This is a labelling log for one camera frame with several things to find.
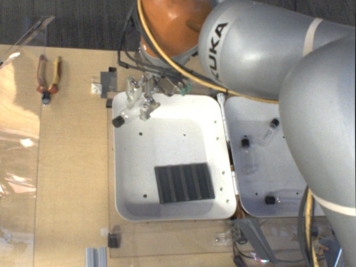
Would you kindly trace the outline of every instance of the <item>white stripe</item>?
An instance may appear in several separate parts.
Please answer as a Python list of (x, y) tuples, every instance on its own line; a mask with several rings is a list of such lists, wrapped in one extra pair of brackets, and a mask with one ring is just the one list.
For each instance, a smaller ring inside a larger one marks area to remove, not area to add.
[(313, 51), (315, 31), (317, 30), (319, 24), (322, 21), (323, 19), (315, 18), (309, 25), (309, 28), (305, 35), (303, 56), (306, 56), (308, 53), (311, 53)]
[(316, 201), (321, 204), (321, 206), (324, 206), (325, 208), (335, 211), (339, 214), (343, 215), (348, 215), (348, 216), (356, 216), (356, 208), (354, 207), (346, 207), (346, 206), (341, 206), (338, 204), (335, 204), (333, 202), (326, 201), (318, 196), (316, 196), (313, 192), (311, 192), (316, 199)]

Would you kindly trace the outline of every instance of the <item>black grate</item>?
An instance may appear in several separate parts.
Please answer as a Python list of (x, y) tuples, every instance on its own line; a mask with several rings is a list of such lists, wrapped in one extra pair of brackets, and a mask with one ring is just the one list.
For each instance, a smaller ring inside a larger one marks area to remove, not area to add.
[(207, 163), (155, 167), (160, 203), (214, 199)]

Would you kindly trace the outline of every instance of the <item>bottle cap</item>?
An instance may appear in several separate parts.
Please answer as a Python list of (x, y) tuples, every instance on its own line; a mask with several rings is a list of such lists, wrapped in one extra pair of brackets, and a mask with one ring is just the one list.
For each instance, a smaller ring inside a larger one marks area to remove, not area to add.
[(114, 127), (121, 127), (125, 123), (125, 119), (122, 116), (116, 117), (112, 120)]
[(249, 139), (242, 139), (241, 146), (248, 149), (250, 147), (250, 140)]
[(265, 203), (267, 205), (274, 205), (276, 203), (276, 198), (275, 196), (266, 196), (265, 198)]
[(271, 120), (271, 122), (269, 123), (271, 127), (278, 127), (279, 126), (279, 121), (277, 118), (274, 118), (273, 120)]

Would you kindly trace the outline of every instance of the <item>table top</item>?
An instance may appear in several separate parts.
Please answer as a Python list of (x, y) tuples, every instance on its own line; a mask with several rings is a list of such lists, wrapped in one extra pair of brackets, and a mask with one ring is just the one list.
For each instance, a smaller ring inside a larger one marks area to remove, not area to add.
[[(7, 48), (1, 45), (0, 52)], [(128, 76), (140, 77), (140, 73), (118, 67), (116, 51), (46, 48), (45, 76), (52, 78), (53, 62), (61, 56), (62, 77), (59, 92), (52, 96), (48, 106), (42, 106), (41, 95), (36, 92), (42, 51), (43, 48), (26, 47), (22, 54), (26, 62), (19, 57), (13, 62), (14, 67), (0, 71), (0, 127), (21, 131), (21, 139), (33, 139), (31, 151), (27, 149), (29, 152), (23, 154), (22, 150), (13, 150), (12, 157), (26, 165), (20, 170), (27, 167), (27, 177), (37, 188), (36, 200), (32, 197), (27, 201), (30, 204), (25, 210), (23, 201), (18, 201), (17, 206), (14, 202), (8, 204), (17, 218), (27, 222), (25, 228), (20, 227), (22, 231), (34, 234), (34, 238), (29, 236), (27, 256), (9, 259), (5, 266), (13, 266), (18, 258), (23, 258), (23, 263), (30, 261), (29, 266), (34, 262), (36, 267), (84, 266), (85, 248), (106, 246), (107, 236), (101, 235), (101, 231), (109, 228), (106, 100), (91, 93), (92, 79), (99, 81), (100, 72), (117, 67), (118, 91), (123, 91)], [(197, 92), (206, 92), (196, 88)], [(4, 204), (1, 199), (0, 209)], [(5, 219), (3, 214), (0, 213), (1, 225), (13, 228), (14, 223), (11, 225), (10, 218)], [(120, 259), (110, 258), (108, 252), (108, 266), (182, 265), (234, 266), (234, 263), (231, 253)]]

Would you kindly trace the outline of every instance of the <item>gray carpet floor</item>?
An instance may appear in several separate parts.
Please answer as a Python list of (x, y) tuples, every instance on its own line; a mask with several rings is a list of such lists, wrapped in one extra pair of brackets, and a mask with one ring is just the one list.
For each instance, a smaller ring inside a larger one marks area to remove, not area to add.
[[(257, 0), (294, 10), (295, 0)], [(355, 26), (355, 0), (296, 0), (297, 11)], [(0, 0), (0, 43), (13, 44), (41, 16), (54, 15), (47, 46), (116, 50), (134, 0)]]

